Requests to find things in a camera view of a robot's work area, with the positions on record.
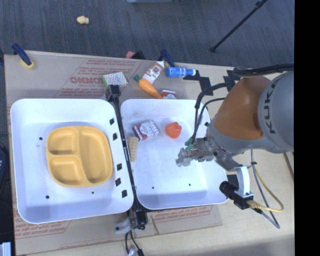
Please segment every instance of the dark gray floor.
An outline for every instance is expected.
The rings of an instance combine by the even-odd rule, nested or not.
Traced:
[[[156,60],[166,49],[175,62],[259,68],[294,62],[295,0],[268,0],[215,52],[257,0],[1,0],[0,48],[106,57],[141,50]],[[78,16],[88,25],[77,23]],[[0,142],[8,146],[4,68],[0,66]],[[9,182],[1,198],[10,198]]]

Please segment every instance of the white tray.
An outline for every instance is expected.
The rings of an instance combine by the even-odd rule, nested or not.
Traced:
[[[227,180],[225,170],[214,160],[177,167],[180,148],[192,136],[195,123],[195,100],[184,99],[129,99],[122,103],[120,112],[126,137],[133,136],[134,125],[153,120],[159,135],[138,143],[136,161],[131,162],[134,185],[140,203],[150,210],[172,209],[224,203],[221,182]],[[172,122],[182,126],[181,135],[170,138],[165,127]],[[210,122],[208,111],[197,132],[206,134]]]
[[[96,127],[106,134],[113,160],[107,182],[66,187],[50,176],[47,136],[58,127],[74,125]],[[40,224],[116,214],[132,206],[126,157],[110,103],[101,99],[21,99],[12,105],[11,128],[17,209],[25,221]]]

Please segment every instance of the yellow cable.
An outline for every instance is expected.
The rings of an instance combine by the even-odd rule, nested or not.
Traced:
[[[275,212],[275,213],[281,213],[284,210],[284,205],[282,204],[282,202],[275,196],[274,193],[272,193],[272,191],[267,187],[267,185],[265,184],[265,182],[263,181],[263,179],[261,178],[258,170],[256,167],[254,167],[255,172],[259,178],[259,180],[261,181],[262,185],[265,187],[265,189],[269,192],[269,194],[278,202],[278,204],[281,206],[280,209],[274,209],[274,208],[270,208],[267,206],[263,206],[259,203],[257,203],[256,201],[253,200],[248,200],[246,203],[251,207],[251,208],[256,208],[256,209],[263,209],[263,210],[267,210],[270,212]]]

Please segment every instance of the table surface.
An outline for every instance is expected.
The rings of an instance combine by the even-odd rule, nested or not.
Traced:
[[[37,52],[28,51],[28,54],[37,54]],[[57,54],[71,58],[72,55]],[[121,60],[117,58],[103,58],[107,60]],[[148,60],[132,60],[136,65],[135,73],[142,76],[147,70],[147,67],[152,64]],[[176,66],[183,66],[186,68],[193,68],[200,72],[202,77],[208,77],[211,85],[224,82],[224,76],[227,75],[227,70],[232,70],[232,67],[223,66],[209,66],[187,63],[176,63]],[[10,81],[10,75],[16,74],[17,83],[23,81],[23,74],[17,75],[17,70],[7,70],[6,66],[6,80]],[[133,84],[133,73],[129,73],[127,87]],[[275,75],[266,76],[272,79]],[[32,82],[25,82],[23,87],[15,87],[12,83],[6,84],[7,102],[8,105],[14,101],[22,98],[39,98],[40,92],[37,92],[37,79]],[[50,83],[45,85],[49,90]],[[175,84],[175,88],[171,90],[177,91],[178,99],[196,99],[201,92],[199,82],[183,80],[181,78],[167,78],[164,74],[154,83],[154,86],[161,91],[161,89],[168,89],[170,83]],[[225,97],[226,89],[219,89],[214,92],[215,98]],[[122,92],[120,101],[123,102],[129,98],[149,98],[138,86],[132,86],[132,89],[125,89]],[[203,103],[211,100],[212,96],[205,96]],[[208,105],[208,112],[212,118],[221,103],[212,103]],[[250,151],[246,151],[242,155],[238,155],[235,159],[239,163],[250,164]],[[257,169],[259,170],[264,182],[270,190],[279,198],[284,205],[284,211],[274,213],[280,228],[276,228],[270,221],[268,221],[261,214],[257,214],[251,209],[241,210],[236,207],[231,200],[226,203],[218,205],[220,216],[222,219],[221,226],[208,227],[202,229],[195,229],[190,231],[182,231],[177,233],[162,234],[156,236],[141,237],[135,239],[138,246],[143,250],[146,256],[211,256],[211,255],[268,255],[268,256],[292,256],[295,255],[295,209],[294,209],[294,179],[293,179],[293,157],[288,157],[284,154],[273,154],[264,150],[254,150],[254,160],[257,162]],[[254,200],[262,205],[263,198],[259,193],[259,188],[255,182],[252,171],[250,175],[250,190],[254,193]],[[268,200],[270,207],[279,208],[278,203],[268,194],[266,190],[265,197]],[[70,249],[61,249],[50,252],[41,252],[33,255],[50,255],[50,256],[64,256],[64,255],[111,255],[111,256],[125,256],[126,247],[124,241],[109,242],[103,244],[82,246]]]

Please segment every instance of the yellow object on floor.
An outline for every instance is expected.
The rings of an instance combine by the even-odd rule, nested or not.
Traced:
[[[113,172],[107,136],[91,126],[65,126],[47,137],[46,156],[51,177],[66,187],[102,184]]]

